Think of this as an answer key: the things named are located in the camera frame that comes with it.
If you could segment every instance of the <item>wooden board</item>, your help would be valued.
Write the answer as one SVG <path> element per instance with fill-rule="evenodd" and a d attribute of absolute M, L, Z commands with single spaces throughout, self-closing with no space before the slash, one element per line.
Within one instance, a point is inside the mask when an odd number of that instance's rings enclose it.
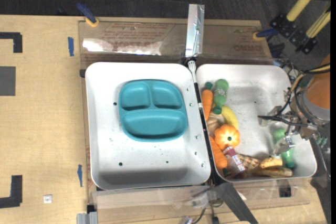
<path fill-rule="evenodd" d="M 104 20 L 136 21 L 134 18 Z M 88 182 L 79 76 L 80 21 L 83 17 L 0 15 L 0 31 L 23 35 L 22 54 L 13 53 L 12 40 L 0 39 L 0 66 L 16 67 L 16 95 L 0 97 L 0 197 L 10 195 L 12 175 L 23 176 L 23 202 L 19 207 L 0 209 L 1 223 L 76 223 L 77 213 L 86 211 Z M 174 23 L 171 19 L 159 21 Z M 208 21 L 215 25 L 221 22 Z M 260 29 L 258 21 L 225 23 Z M 68 51 L 68 37 L 75 41 L 73 57 Z M 79 184 L 78 165 L 83 167 L 83 187 Z M 43 196 L 49 194 L 52 203 L 44 204 Z M 260 223 L 273 220 L 325 223 L 316 191 L 309 189 L 309 195 L 308 205 L 260 209 L 253 214 Z M 237 218 L 225 213 L 220 215 L 220 220 L 233 222 Z M 148 223 L 178 221 L 181 219 Z M 207 222 L 209 216 L 200 221 Z"/>

